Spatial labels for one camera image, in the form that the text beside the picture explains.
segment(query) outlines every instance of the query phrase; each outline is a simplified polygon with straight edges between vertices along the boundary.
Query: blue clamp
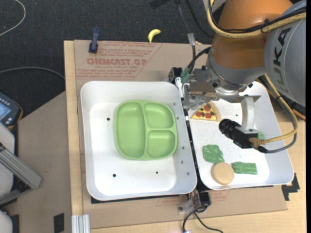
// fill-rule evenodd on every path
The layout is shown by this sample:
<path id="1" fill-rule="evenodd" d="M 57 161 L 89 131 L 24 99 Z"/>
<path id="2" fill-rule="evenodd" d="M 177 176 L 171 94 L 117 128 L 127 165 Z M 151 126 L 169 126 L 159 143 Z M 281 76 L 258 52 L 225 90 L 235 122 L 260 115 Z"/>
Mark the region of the blue clamp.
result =
<path id="1" fill-rule="evenodd" d="M 93 35 L 92 35 L 92 42 L 89 44 L 89 49 L 88 52 L 91 53 L 97 53 L 97 41 L 98 41 L 98 36 L 99 36 L 99 28 L 94 28 L 93 29 Z"/>

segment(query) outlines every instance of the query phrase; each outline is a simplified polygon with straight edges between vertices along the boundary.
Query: wire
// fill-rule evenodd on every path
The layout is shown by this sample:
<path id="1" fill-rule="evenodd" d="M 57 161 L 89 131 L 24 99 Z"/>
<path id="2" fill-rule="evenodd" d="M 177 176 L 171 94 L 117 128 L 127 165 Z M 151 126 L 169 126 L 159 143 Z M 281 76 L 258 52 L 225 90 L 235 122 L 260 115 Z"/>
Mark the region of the wire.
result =
<path id="1" fill-rule="evenodd" d="M 18 27 L 18 26 L 24 21 L 24 19 L 25 19 L 25 17 L 26 17 L 26 8 L 25 8 L 24 4 L 23 4 L 22 2 L 20 2 L 19 0 L 12 0 L 12 1 L 18 2 L 18 3 L 23 7 L 24 16 L 23 16 L 23 18 L 20 20 L 20 22 L 19 22 L 18 24 L 16 24 L 14 27 L 8 29 L 7 31 L 4 31 L 4 32 L 0 33 L 0 36 L 3 36 L 4 34 L 10 32 L 10 31 L 13 30 L 14 28 Z"/>
<path id="2" fill-rule="evenodd" d="M 294 21 L 307 18 L 307 8 L 303 7 L 289 14 L 281 16 L 273 21 L 266 21 L 264 24 L 257 25 L 247 29 L 223 29 L 217 25 L 215 19 L 212 16 L 212 6 L 215 0 L 208 0 L 207 20 L 211 28 L 219 35 L 229 38 L 245 38 L 251 36 L 257 36 L 262 33 L 267 33 L 273 29 L 279 28 L 283 25 L 292 23 Z"/>
<path id="3" fill-rule="evenodd" d="M 269 94 L 272 98 L 274 98 L 274 99 L 277 100 L 277 97 L 272 93 L 272 91 L 269 89 L 267 83 L 264 82 L 264 80 L 262 80 L 262 79 L 259 77 L 259 78 L 257 79 L 257 82 L 259 82 L 259 83 L 261 83 L 262 85 L 264 85 L 264 86 L 266 87 L 266 89 L 267 89 L 268 94 Z M 304 121 L 306 120 L 306 116 L 305 116 L 304 114 L 302 114 L 301 112 L 295 110 L 288 102 L 286 102 L 286 103 L 291 107 L 293 113 L 294 113 L 296 116 L 298 116 L 299 118 L 301 118 L 301 119 L 304 120 Z"/>
<path id="4" fill-rule="evenodd" d="M 0 71 L 0 74 L 5 73 L 5 72 L 18 71 L 18 70 L 27 70 L 27 69 L 37 69 L 37 70 L 43 70 L 43 71 L 52 72 L 52 73 L 58 75 L 59 77 L 61 77 L 62 79 L 65 80 L 65 77 L 63 75 L 61 75 L 60 73 L 55 72 L 55 71 L 50 70 L 50 69 L 47 69 L 47 68 L 44 68 L 44 67 L 16 67 L 16 68 Z"/>
<path id="5" fill-rule="evenodd" d="M 275 142 L 275 141 L 279 141 L 279 140 L 285 139 L 285 138 L 290 137 L 290 136 L 294 136 L 294 140 L 286 147 L 292 146 L 294 144 L 294 142 L 296 141 L 296 133 L 297 133 L 297 129 L 298 129 L 297 118 L 296 118 L 295 114 L 293 113 L 292 109 L 289 107 L 289 105 L 282 98 L 282 96 L 280 95 L 278 90 L 272 84 L 272 82 L 269 79 L 269 77 L 265 74 L 263 76 L 263 78 L 264 78 L 264 81 L 266 82 L 267 86 L 269 87 L 269 89 L 272 91 L 272 93 L 277 98 L 277 101 L 281 104 L 282 108 L 288 114 L 288 116 L 289 116 L 289 118 L 290 118 L 290 120 L 291 120 L 291 122 L 293 124 L 294 129 L 290 133 L 282 135 L 282 136 L 278 136 L 278 137 L 274 137 L 274 138 L 270 138 L 270 139 L 266 139 L 266 140 L 260 140 L 258 138 L 251 137 L 251 138 L 249 138 L 249 141 L 253 144 L 253 146 L 255 148 L 258 148 L 260 145 L 265 145 L 265 144 L 270 143 L 270 142 Z M 272 153 L 272 152 L 276 152 L 276 151 L 279 151 L 279 150 L 280 149 L 269 150 L 268 152 Z"/>
<path id="6" fill-rule="evenodd" d="M 207 48 L 201 50 L 201 51 L 192 59 L 192 61 L 191 61 L 191 62 L 189 63 L 189 65 L 188 65 L 188 66 L 190 67 L 189 73 L 192 73 L 193 68 L 194 68 L 195 61 L 196 61 L 201 55 L 203 55 L 204 53 L 208 54 L 209 50 L 210 50 L 210 47 L 207 47 Z"/>
<path id="7" fill-rule="evenodd" d="M 196 210 L 190 212 L 190 213 L 185 217 L 185 219 L 184 219 L 184 221 L 183 221 L 183 226 L 182 226 L 182 227 L 183 227 L 183 232 L 186 231 L 185 226 L 186 226 L 186 222 L 187 222 L 188 218 L 189 218 L 192 214 L 194 214 L 194 215 L 196 216 L 196 218 L 199 220 L 199 222 L 200 222 L 205 228 L 207 228 L 207 229 L 209 229 L 209 230 L 211 230 L 211 231 L 217 231 L 217 232 L 223 233 L 221 230 L 208 227 L 208 226 L 205 225 L 205 224 L 202 222 L 202 220 L 199 218 L 199 216 L 197 215 L 197 213 L 201 213 L 201 212 L 205 211 L 206 209 L 207 209 L 207 206 L 205 206 L 204 209 L 203 209 L 202 211 L 199 210 L 199 209 L 196 209 Z"/>
<path id="8" fill-rule="evenodd" d="M 184 14 L 183 14 L 183 11 L 182 11 L 182 8 L 181 8 L 180 4 L 178 5 L 178 12 L 179 12 L 179 15 L 180 15 L 180 17 L 181 17 L 181 19 L 182 19 L 184 25 L 186 26 L 187 32 L 188 32 L 188 33 L 191 33 L 192 30 L 190 29 L 190 27 L 189 27 L 187 21 L 186 21 L 185 18 L 184 18 Z"/>
<path id="9" fill-rule="evenodd" d="M 196 60 L 196 55 L 195 55 L 195 45 L 192 46 L 192 60 L 189 63 L 189 74 L 192 73 L 193 68 L 194 68 L 194 64 L 195 64 L 195 60 Z"/>
<path id="10" fill-rule="evenodd" d="M 203 34 L 205 34 L 207 37 L 213 39 L 214 36 L 211 35 L 210 33 L 208 33 L 207 31 L 205 31 L 205 30 L 203 29 L 203 27 L 200 25 L 200 23 L 199 23 L 199 21 L 198 21 L 196 15 L 195 15 L 195 13 L 194 13 L 193 7 L 192 7 L 192 5 L 190 4 L 189 0 L 185 0 L 185 1 L 186 1 L 186 3 L 187 3 L 187 6 L 189 7 L 190 13 L 191 13 L 192 18 L 193 18 L 195 24 L 197 25 L 197 27 L 201 30 L 201 32 L 202 32 Z M 176 3 L 176 5 L 178 5 L 178 11 L 179 11 L 179 13 L 180 13 L 180 11 L 181 11 L 180 0 L 175 0 L 175 3 Z"/>

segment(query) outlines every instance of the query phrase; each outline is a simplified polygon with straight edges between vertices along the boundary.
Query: yellow banana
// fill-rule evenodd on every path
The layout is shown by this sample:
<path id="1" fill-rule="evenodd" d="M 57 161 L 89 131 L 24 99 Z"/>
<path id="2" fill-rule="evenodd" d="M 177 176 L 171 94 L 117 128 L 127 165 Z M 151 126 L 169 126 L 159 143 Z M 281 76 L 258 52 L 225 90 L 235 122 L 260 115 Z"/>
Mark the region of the yellow banana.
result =
<path id="1" fill-rule="evenodd" d="M 154 37 L 155 35 L 159 34 L 159 33 L 161 33 L 161 31 L 160 31 L 159 29 L 153 29 L 153 30 L 151 30 L 151 31 L 149 32 L 149 34 L 148 34 L 148 40 L 149 40 L 149 42 L 152 42 L 153 37 Z"/>

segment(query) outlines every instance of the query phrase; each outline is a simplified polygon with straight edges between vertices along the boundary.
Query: yellow cable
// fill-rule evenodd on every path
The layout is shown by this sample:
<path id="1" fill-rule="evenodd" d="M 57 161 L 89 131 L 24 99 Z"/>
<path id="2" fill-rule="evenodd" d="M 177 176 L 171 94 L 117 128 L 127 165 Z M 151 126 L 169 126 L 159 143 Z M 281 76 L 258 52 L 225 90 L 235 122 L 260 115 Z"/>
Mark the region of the yellow cable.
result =
<path id="1" fill-rule="evenodd" d="M 210 0 L 210 5 L 213 6 L 215 0 Z M 302 20 L 307 18 L 307 12 L 303 12 L 300 13 L 298 15 L 294 15 L 292 17 L 286 18 L 284 20 L 278 21 L 274 24 L 268 25 L 266 27 L 263 27 L 262 29 L 258 29 L 255 30 L 253 32 L 247 32 L 247 33 L 229 33 L 229 32 L 225 32 L 223 30 L 221 30 L 220 28 L 218 28 L 213 20 L 212 20 L 212 16 L 210 14 L 210 11 L 207 10 L 207 20 L 210 24 L 210 27 L 219 35 L 225 36 L 225 37 L 229 37 L 229 38 L 246 38 L 246 37 L 253 37 L 253 36 L 258 36 L 262 33 L 267 33 L 273 29 L 279 28 L 281 26 L 284 26 L 286 24 L 292 23 L 294 21 L 298 21 L 298 20 Z"/>
<path id="2" fill-rule="evenodd" d="M 297 117 L 296 115 L 293 113 L 293 110 L 290 108 L 290 106 L 286 103 L 286 101 L 280 97 L 280 93 L 278 92 L 278 90 L 275 88 L 275 86 L 272 84 L 271 80 L 269 79 L 269 77 L 265 74 L 264 78 L 266 80 L 266 82 L 268 83 L 268 85 L 271 87 L 271 89 L 273 90 L 273 92 L 275 93 L 275 95 L 278 97 L 278 99 L 280 100 L 280 102 L 282 103 L 282 105 L 286 108 L 286 110 L 288 111 L 288 113 L 290 114 L 290 117 L 293 119 L 294 122 L 294 129 L 287 134 L 281 135 L 281 136 L 277 136 L 274 138 L 270 138 L 270 139 L 266 139 L 266 140 L 259 140 L 258 138 L 250 138 L 249 141 L 251 143 L 253 143 L 254 147 L 258 147 L 259 145 L 265 145 L 267 143 L 270 142 L 275 142 L 275 141 L 279 141 L 282 139 L 285 139 L 287 137 L 293 136 L 298 129 L 298 121 L 297 121 Z"/>
<path id="3" fill-rule="evenodd" d="M 263 86 L 265 86 L 259 79 L 256 79 L 256 81 L 257 81 L 258 83 L 262 84 Z M 272 98 L 276 99 L 275 95 L 274 95 L 269 89 L 267 89 L 267 92 L 268 92 L 268 94 L 269 94 Z M 293 113 L 294 113 L 296 116 L 298 116 L 298 117 L 301 118 L 302 120 L 306 120 L 306 116 L 305 116 L 305 115 L 301 114 L 300 112 L 296 111 L 295 109 L 292 109 L 292 111 L 293 111 Z"/>

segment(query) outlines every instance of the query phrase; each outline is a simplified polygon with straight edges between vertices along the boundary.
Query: green divided plate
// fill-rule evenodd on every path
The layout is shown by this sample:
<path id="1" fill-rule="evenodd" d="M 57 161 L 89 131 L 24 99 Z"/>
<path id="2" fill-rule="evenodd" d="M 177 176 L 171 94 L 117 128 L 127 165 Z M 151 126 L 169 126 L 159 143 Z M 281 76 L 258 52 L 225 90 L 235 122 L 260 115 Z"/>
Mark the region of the green divided plate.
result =
<path id="1" fill-rule="evenodd" d="M 174 113 L 161 102 L 131 100 L 115 113 L 115 140 L 121 155 L 133 160 L 171 156 L 177 146 Z"/>

